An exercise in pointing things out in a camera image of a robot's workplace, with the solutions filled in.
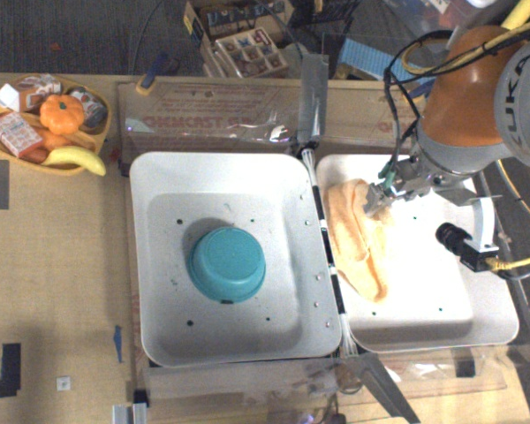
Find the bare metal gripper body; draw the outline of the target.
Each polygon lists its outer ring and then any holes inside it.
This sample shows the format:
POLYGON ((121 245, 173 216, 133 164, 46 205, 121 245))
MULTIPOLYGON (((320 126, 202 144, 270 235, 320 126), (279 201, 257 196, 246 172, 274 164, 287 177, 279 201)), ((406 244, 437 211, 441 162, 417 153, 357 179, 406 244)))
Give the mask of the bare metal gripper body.
POLYGON ((417 196, 424 196, 434 184, 433 177, 439 169, 426 154, 410 154, 402 159, 392 155, 378 174, 380 198, 382 195, 392 197, 394 201, 410 201, 417 196))

